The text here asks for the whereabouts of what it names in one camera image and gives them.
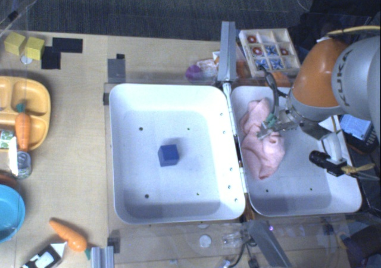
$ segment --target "yellow sponge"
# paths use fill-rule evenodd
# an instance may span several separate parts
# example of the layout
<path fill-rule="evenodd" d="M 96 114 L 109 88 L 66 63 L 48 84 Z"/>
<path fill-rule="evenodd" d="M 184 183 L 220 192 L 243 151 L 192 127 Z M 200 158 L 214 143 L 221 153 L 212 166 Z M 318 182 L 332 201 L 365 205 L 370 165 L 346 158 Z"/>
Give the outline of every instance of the yellow sponge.
<path fill-rule="evenodd" d="M 26 37 L 16 32 L 11 32 L 4 40 L 5 50 L 15 55 L 20 55 L 25 46 Z"/>
<path fill-rule="evenodd" d="M 25 56 L 34 60 L 41 60 L 45 41 L 35 37 L 29 37 L 25 46 Z"/>

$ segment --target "table surface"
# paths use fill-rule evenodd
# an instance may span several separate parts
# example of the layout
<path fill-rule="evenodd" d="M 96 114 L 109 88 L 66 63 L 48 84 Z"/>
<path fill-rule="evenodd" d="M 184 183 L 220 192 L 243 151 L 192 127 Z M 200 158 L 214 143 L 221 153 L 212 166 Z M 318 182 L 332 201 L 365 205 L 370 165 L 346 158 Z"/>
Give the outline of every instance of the table surface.
<path fill-rule="evenodd" d="M 51 121 L 47 138 L 31 152 L 32 175 L 20 182 L 26 218 L 16 236 L 0 244 L 2 267 L 20 267 L 49 243 L 59 242 L 48 223 L 52 217 L 73 225 L 91 246 L 106 246 L 112 230 L 109 219 L 113 218 L 108 214 L 113 204 L 108 199 L 107 134 L 102 100 L 107 83 L 107 59 L 115 58 L 116 53 L 124 54 L 127 76 L 129 73 L 144 76 L 153 71 L 183 76 L 189 65 L 211 58 L 220 45 L 219 42 L 62 33 L 30 32 L 30 35 L 44 39 L 46 46 L 51 46 L 53 37 L 81 38 L 83 53 L 62 53 L 60 70 L 42 70 L 39 61 L 29 64 L 28 77 L 45 85 L 51 95 Z M 116 267 L 216 267 L 223 255 L 239 252 L 221 247 L 222 234 L 236 228 L 237 225 L 226 223 L 201 226 L 121 223 L 121 232 L 126 234 L 131 246 L 126 255 L 130 263 L 120 260 Z M 212 238 L 211 248 L 199 246 L 202 234 Z M 292 244 L 288 256 L 294 258 L 293 263 L 318 265 L 325 256 L 324 247 L 300 252 L 294 248 L 295 241 Z M 345 254 L 340 252 L 339 263 L 347 263 Z M 266 264 L 259 252 L 258 256 Z M 90 262 L 84 254 L 66 248 L 60 267 L 90 267 Z M 247 267 L 247 259 L 237 267 Z"/>

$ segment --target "blue cube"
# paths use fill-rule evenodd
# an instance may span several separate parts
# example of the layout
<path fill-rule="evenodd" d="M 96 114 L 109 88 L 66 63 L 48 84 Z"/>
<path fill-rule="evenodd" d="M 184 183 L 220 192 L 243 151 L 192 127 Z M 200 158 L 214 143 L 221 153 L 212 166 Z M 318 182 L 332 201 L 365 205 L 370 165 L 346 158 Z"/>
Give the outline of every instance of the blue cube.
<path fill-rule="evenodd" d="M 158 151 L 160 166 L 174 166 L 179 162 L 176 144 L 162 145 Z"/>

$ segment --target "toy carrot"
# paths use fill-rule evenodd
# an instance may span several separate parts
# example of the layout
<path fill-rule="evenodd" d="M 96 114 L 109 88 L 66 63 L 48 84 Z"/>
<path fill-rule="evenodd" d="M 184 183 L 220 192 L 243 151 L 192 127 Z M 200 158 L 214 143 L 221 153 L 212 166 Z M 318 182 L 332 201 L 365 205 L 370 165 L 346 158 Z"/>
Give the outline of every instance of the toy carrot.
<path fill-rule="evenodd" d="M 56 231 L 60 238 L 67 241 L 67 245 L 70 249 L 77 252 L 86 251 L 88 242 L 81 234 L 70 229 L 67 226 L 64 226 L 62 223 L 56 222 L 53 219 L 49 221 L 49 224 L 52 226 L 54 231 Z"/>
<path fill-rule="evenodd" d="M 17 138 L 17 144 L 20 151 L 28 151 L 31 119 L 25 113 L 25 104 L 20 103 L 16 106 L 18 115 L 15 118 L 14 130 Z"/>

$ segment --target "pink cloth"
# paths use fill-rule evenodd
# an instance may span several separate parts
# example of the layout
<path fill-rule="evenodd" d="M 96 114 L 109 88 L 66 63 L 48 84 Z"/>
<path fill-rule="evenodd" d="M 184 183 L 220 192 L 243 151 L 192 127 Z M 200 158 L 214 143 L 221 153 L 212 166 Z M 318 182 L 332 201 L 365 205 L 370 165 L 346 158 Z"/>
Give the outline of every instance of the pink cloth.
<path fill-rule="evenodd" d="M 273 132 L 263 140 L 257 133 L 261 123 L 270 114 L 267 99 L 251 101 L 248 112 L 242 117 L 240 126 L 246 135 L 242 141 L 242 155 L 254 179 L 265 179 L 276 172 L 285 155 L 284 140 L 278 132 Z"/>

